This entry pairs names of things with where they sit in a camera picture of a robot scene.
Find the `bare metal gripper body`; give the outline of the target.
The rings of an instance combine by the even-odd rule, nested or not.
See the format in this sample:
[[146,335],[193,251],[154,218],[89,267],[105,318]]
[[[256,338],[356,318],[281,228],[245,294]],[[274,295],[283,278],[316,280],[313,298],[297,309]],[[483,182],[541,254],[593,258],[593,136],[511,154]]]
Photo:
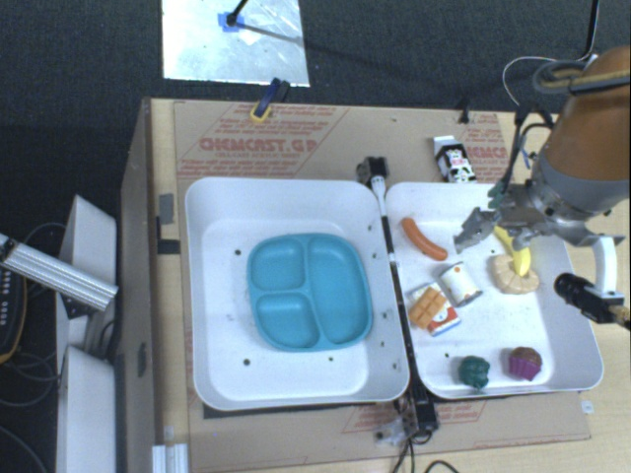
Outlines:
[[592,245],[599,235],[587,222],[625,199],[623,184],[497,184],[494,209],[498,224],[513,229],[539,229],[572,245]]

